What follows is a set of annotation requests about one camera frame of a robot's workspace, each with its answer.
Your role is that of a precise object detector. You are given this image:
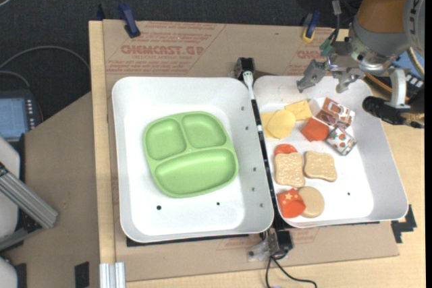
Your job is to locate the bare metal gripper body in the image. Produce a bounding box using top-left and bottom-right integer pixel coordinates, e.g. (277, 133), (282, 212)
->
(325, 40), (392, 80)

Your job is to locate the orange and white carton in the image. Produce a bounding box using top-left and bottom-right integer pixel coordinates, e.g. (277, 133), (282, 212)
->
(308, 96), (356, 129)

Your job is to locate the yellow cheese slice with holes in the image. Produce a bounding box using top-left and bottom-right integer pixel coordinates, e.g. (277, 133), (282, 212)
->
(284, 99), (313, 121)

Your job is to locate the orange wedge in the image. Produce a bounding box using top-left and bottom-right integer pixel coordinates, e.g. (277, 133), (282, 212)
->
(300, 117), (330, 143)

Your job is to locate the round yellow slice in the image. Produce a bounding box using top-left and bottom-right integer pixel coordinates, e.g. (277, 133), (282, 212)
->
(267, 109), (297, 138)

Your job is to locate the white carton with strawberry print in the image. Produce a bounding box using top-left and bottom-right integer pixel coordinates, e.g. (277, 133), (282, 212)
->
(325, 127), (358, 156)

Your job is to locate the pale yellow square slice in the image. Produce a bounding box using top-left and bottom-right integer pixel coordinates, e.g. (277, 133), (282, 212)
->
(259, 111), (278, 140)

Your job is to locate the thin black and white rod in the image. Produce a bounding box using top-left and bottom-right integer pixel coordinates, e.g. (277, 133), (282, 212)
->
(242, 71), (278, 213)

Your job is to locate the red round slice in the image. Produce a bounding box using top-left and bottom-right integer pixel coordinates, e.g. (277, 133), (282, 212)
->
(273, 143), (298, 156)

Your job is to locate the pale bread slice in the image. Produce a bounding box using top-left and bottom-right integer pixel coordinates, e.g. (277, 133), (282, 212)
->
(303, 150), (338, 183)

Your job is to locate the tan toast slice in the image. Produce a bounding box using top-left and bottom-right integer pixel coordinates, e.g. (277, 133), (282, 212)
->
(273, 152), (306, 188)

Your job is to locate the white plastic tray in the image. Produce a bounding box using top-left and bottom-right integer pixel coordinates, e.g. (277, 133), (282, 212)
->
(252, 74), (409, 229)
(111, 76), (275, 243)

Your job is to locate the brown cardboard board red print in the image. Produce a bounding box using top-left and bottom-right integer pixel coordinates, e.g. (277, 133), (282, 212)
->
(102, 19), (400, 282)

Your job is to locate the round beige biscuit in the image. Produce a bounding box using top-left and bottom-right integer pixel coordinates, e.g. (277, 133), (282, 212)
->
(297, 186), (325, 219)

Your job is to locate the orange piece with star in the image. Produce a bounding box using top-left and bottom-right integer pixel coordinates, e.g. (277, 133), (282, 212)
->
(276, 188), (305, 219)

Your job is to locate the green divided plate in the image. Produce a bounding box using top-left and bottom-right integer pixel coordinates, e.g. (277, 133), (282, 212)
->
(142, 111), (240, 199)

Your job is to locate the black cylinder on white bracket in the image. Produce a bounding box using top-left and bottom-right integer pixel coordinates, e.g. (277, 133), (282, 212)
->
(362, 68), (412, 123)

